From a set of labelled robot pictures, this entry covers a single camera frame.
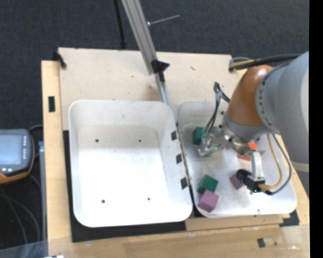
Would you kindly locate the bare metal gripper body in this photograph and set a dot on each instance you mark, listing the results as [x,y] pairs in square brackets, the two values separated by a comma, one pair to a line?
[232,143]

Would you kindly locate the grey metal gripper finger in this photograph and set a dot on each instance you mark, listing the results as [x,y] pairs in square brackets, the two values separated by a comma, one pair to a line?
[216,148]
[203,150]

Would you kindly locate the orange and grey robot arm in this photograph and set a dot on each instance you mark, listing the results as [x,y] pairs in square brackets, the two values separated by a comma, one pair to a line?
[285,95]

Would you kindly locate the green cube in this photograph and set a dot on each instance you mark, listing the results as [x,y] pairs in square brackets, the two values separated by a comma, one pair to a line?
[197,136]
[207,183]

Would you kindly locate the orange cube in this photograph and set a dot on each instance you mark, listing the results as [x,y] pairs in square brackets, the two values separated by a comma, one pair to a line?
[243,157]

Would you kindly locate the purple cube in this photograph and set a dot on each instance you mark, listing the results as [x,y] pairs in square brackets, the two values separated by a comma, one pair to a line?
[208,201]
[235,182]

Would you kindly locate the white plastic tray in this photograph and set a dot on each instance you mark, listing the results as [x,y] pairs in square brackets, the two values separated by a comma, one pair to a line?
[118,165]
[226,200]

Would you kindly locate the pale wood board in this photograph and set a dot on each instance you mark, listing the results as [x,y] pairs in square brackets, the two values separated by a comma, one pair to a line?
[105,74]

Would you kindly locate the black cylinder on white bracket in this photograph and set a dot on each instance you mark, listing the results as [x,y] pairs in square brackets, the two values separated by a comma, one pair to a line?
[255,168]

